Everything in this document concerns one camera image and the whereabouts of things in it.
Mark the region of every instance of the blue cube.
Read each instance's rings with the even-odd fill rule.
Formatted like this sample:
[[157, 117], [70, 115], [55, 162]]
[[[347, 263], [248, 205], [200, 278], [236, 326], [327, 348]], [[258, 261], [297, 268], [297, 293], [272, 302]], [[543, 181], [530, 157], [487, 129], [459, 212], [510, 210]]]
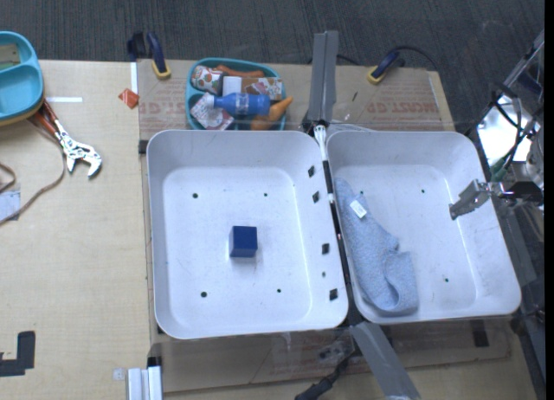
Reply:
[[233, 226], [229, 234], [231, 257], [254, 257], [258, 250], [258, 229], [250, 226]]

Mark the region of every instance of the bottle label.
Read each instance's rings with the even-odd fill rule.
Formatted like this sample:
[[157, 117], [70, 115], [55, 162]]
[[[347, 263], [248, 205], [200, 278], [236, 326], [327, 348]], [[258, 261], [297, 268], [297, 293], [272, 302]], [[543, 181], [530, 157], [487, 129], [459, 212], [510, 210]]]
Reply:
[[237, 94], [235, 112], [238, 115], [248, 115], [248, 94]]

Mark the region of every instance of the blue cloth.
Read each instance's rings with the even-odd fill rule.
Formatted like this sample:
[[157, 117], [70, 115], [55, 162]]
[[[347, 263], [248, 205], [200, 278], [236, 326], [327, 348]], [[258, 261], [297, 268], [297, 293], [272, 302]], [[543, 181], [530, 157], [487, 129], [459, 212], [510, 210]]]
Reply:
[[[335, 180], [335, 195], [343, 238], [354, 263], [363, 298], [382, 315], [413, 313], [419, 305], [416, 273], [409, 252], [398, 251], [398, 240], [370, 213], [362, 194], [343, 179]], [[367, 213], [360, 218], [351, 203]]]

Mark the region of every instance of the orange square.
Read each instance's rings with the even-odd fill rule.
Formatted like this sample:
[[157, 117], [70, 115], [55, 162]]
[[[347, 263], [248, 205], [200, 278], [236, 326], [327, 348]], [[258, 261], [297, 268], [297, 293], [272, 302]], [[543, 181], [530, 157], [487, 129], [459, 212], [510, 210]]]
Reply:
[[139, 96], [136, 95], [131, 89], [126, 88], [121, 94], [118, 95], [120, 100], [133, 109], [139, 103]]

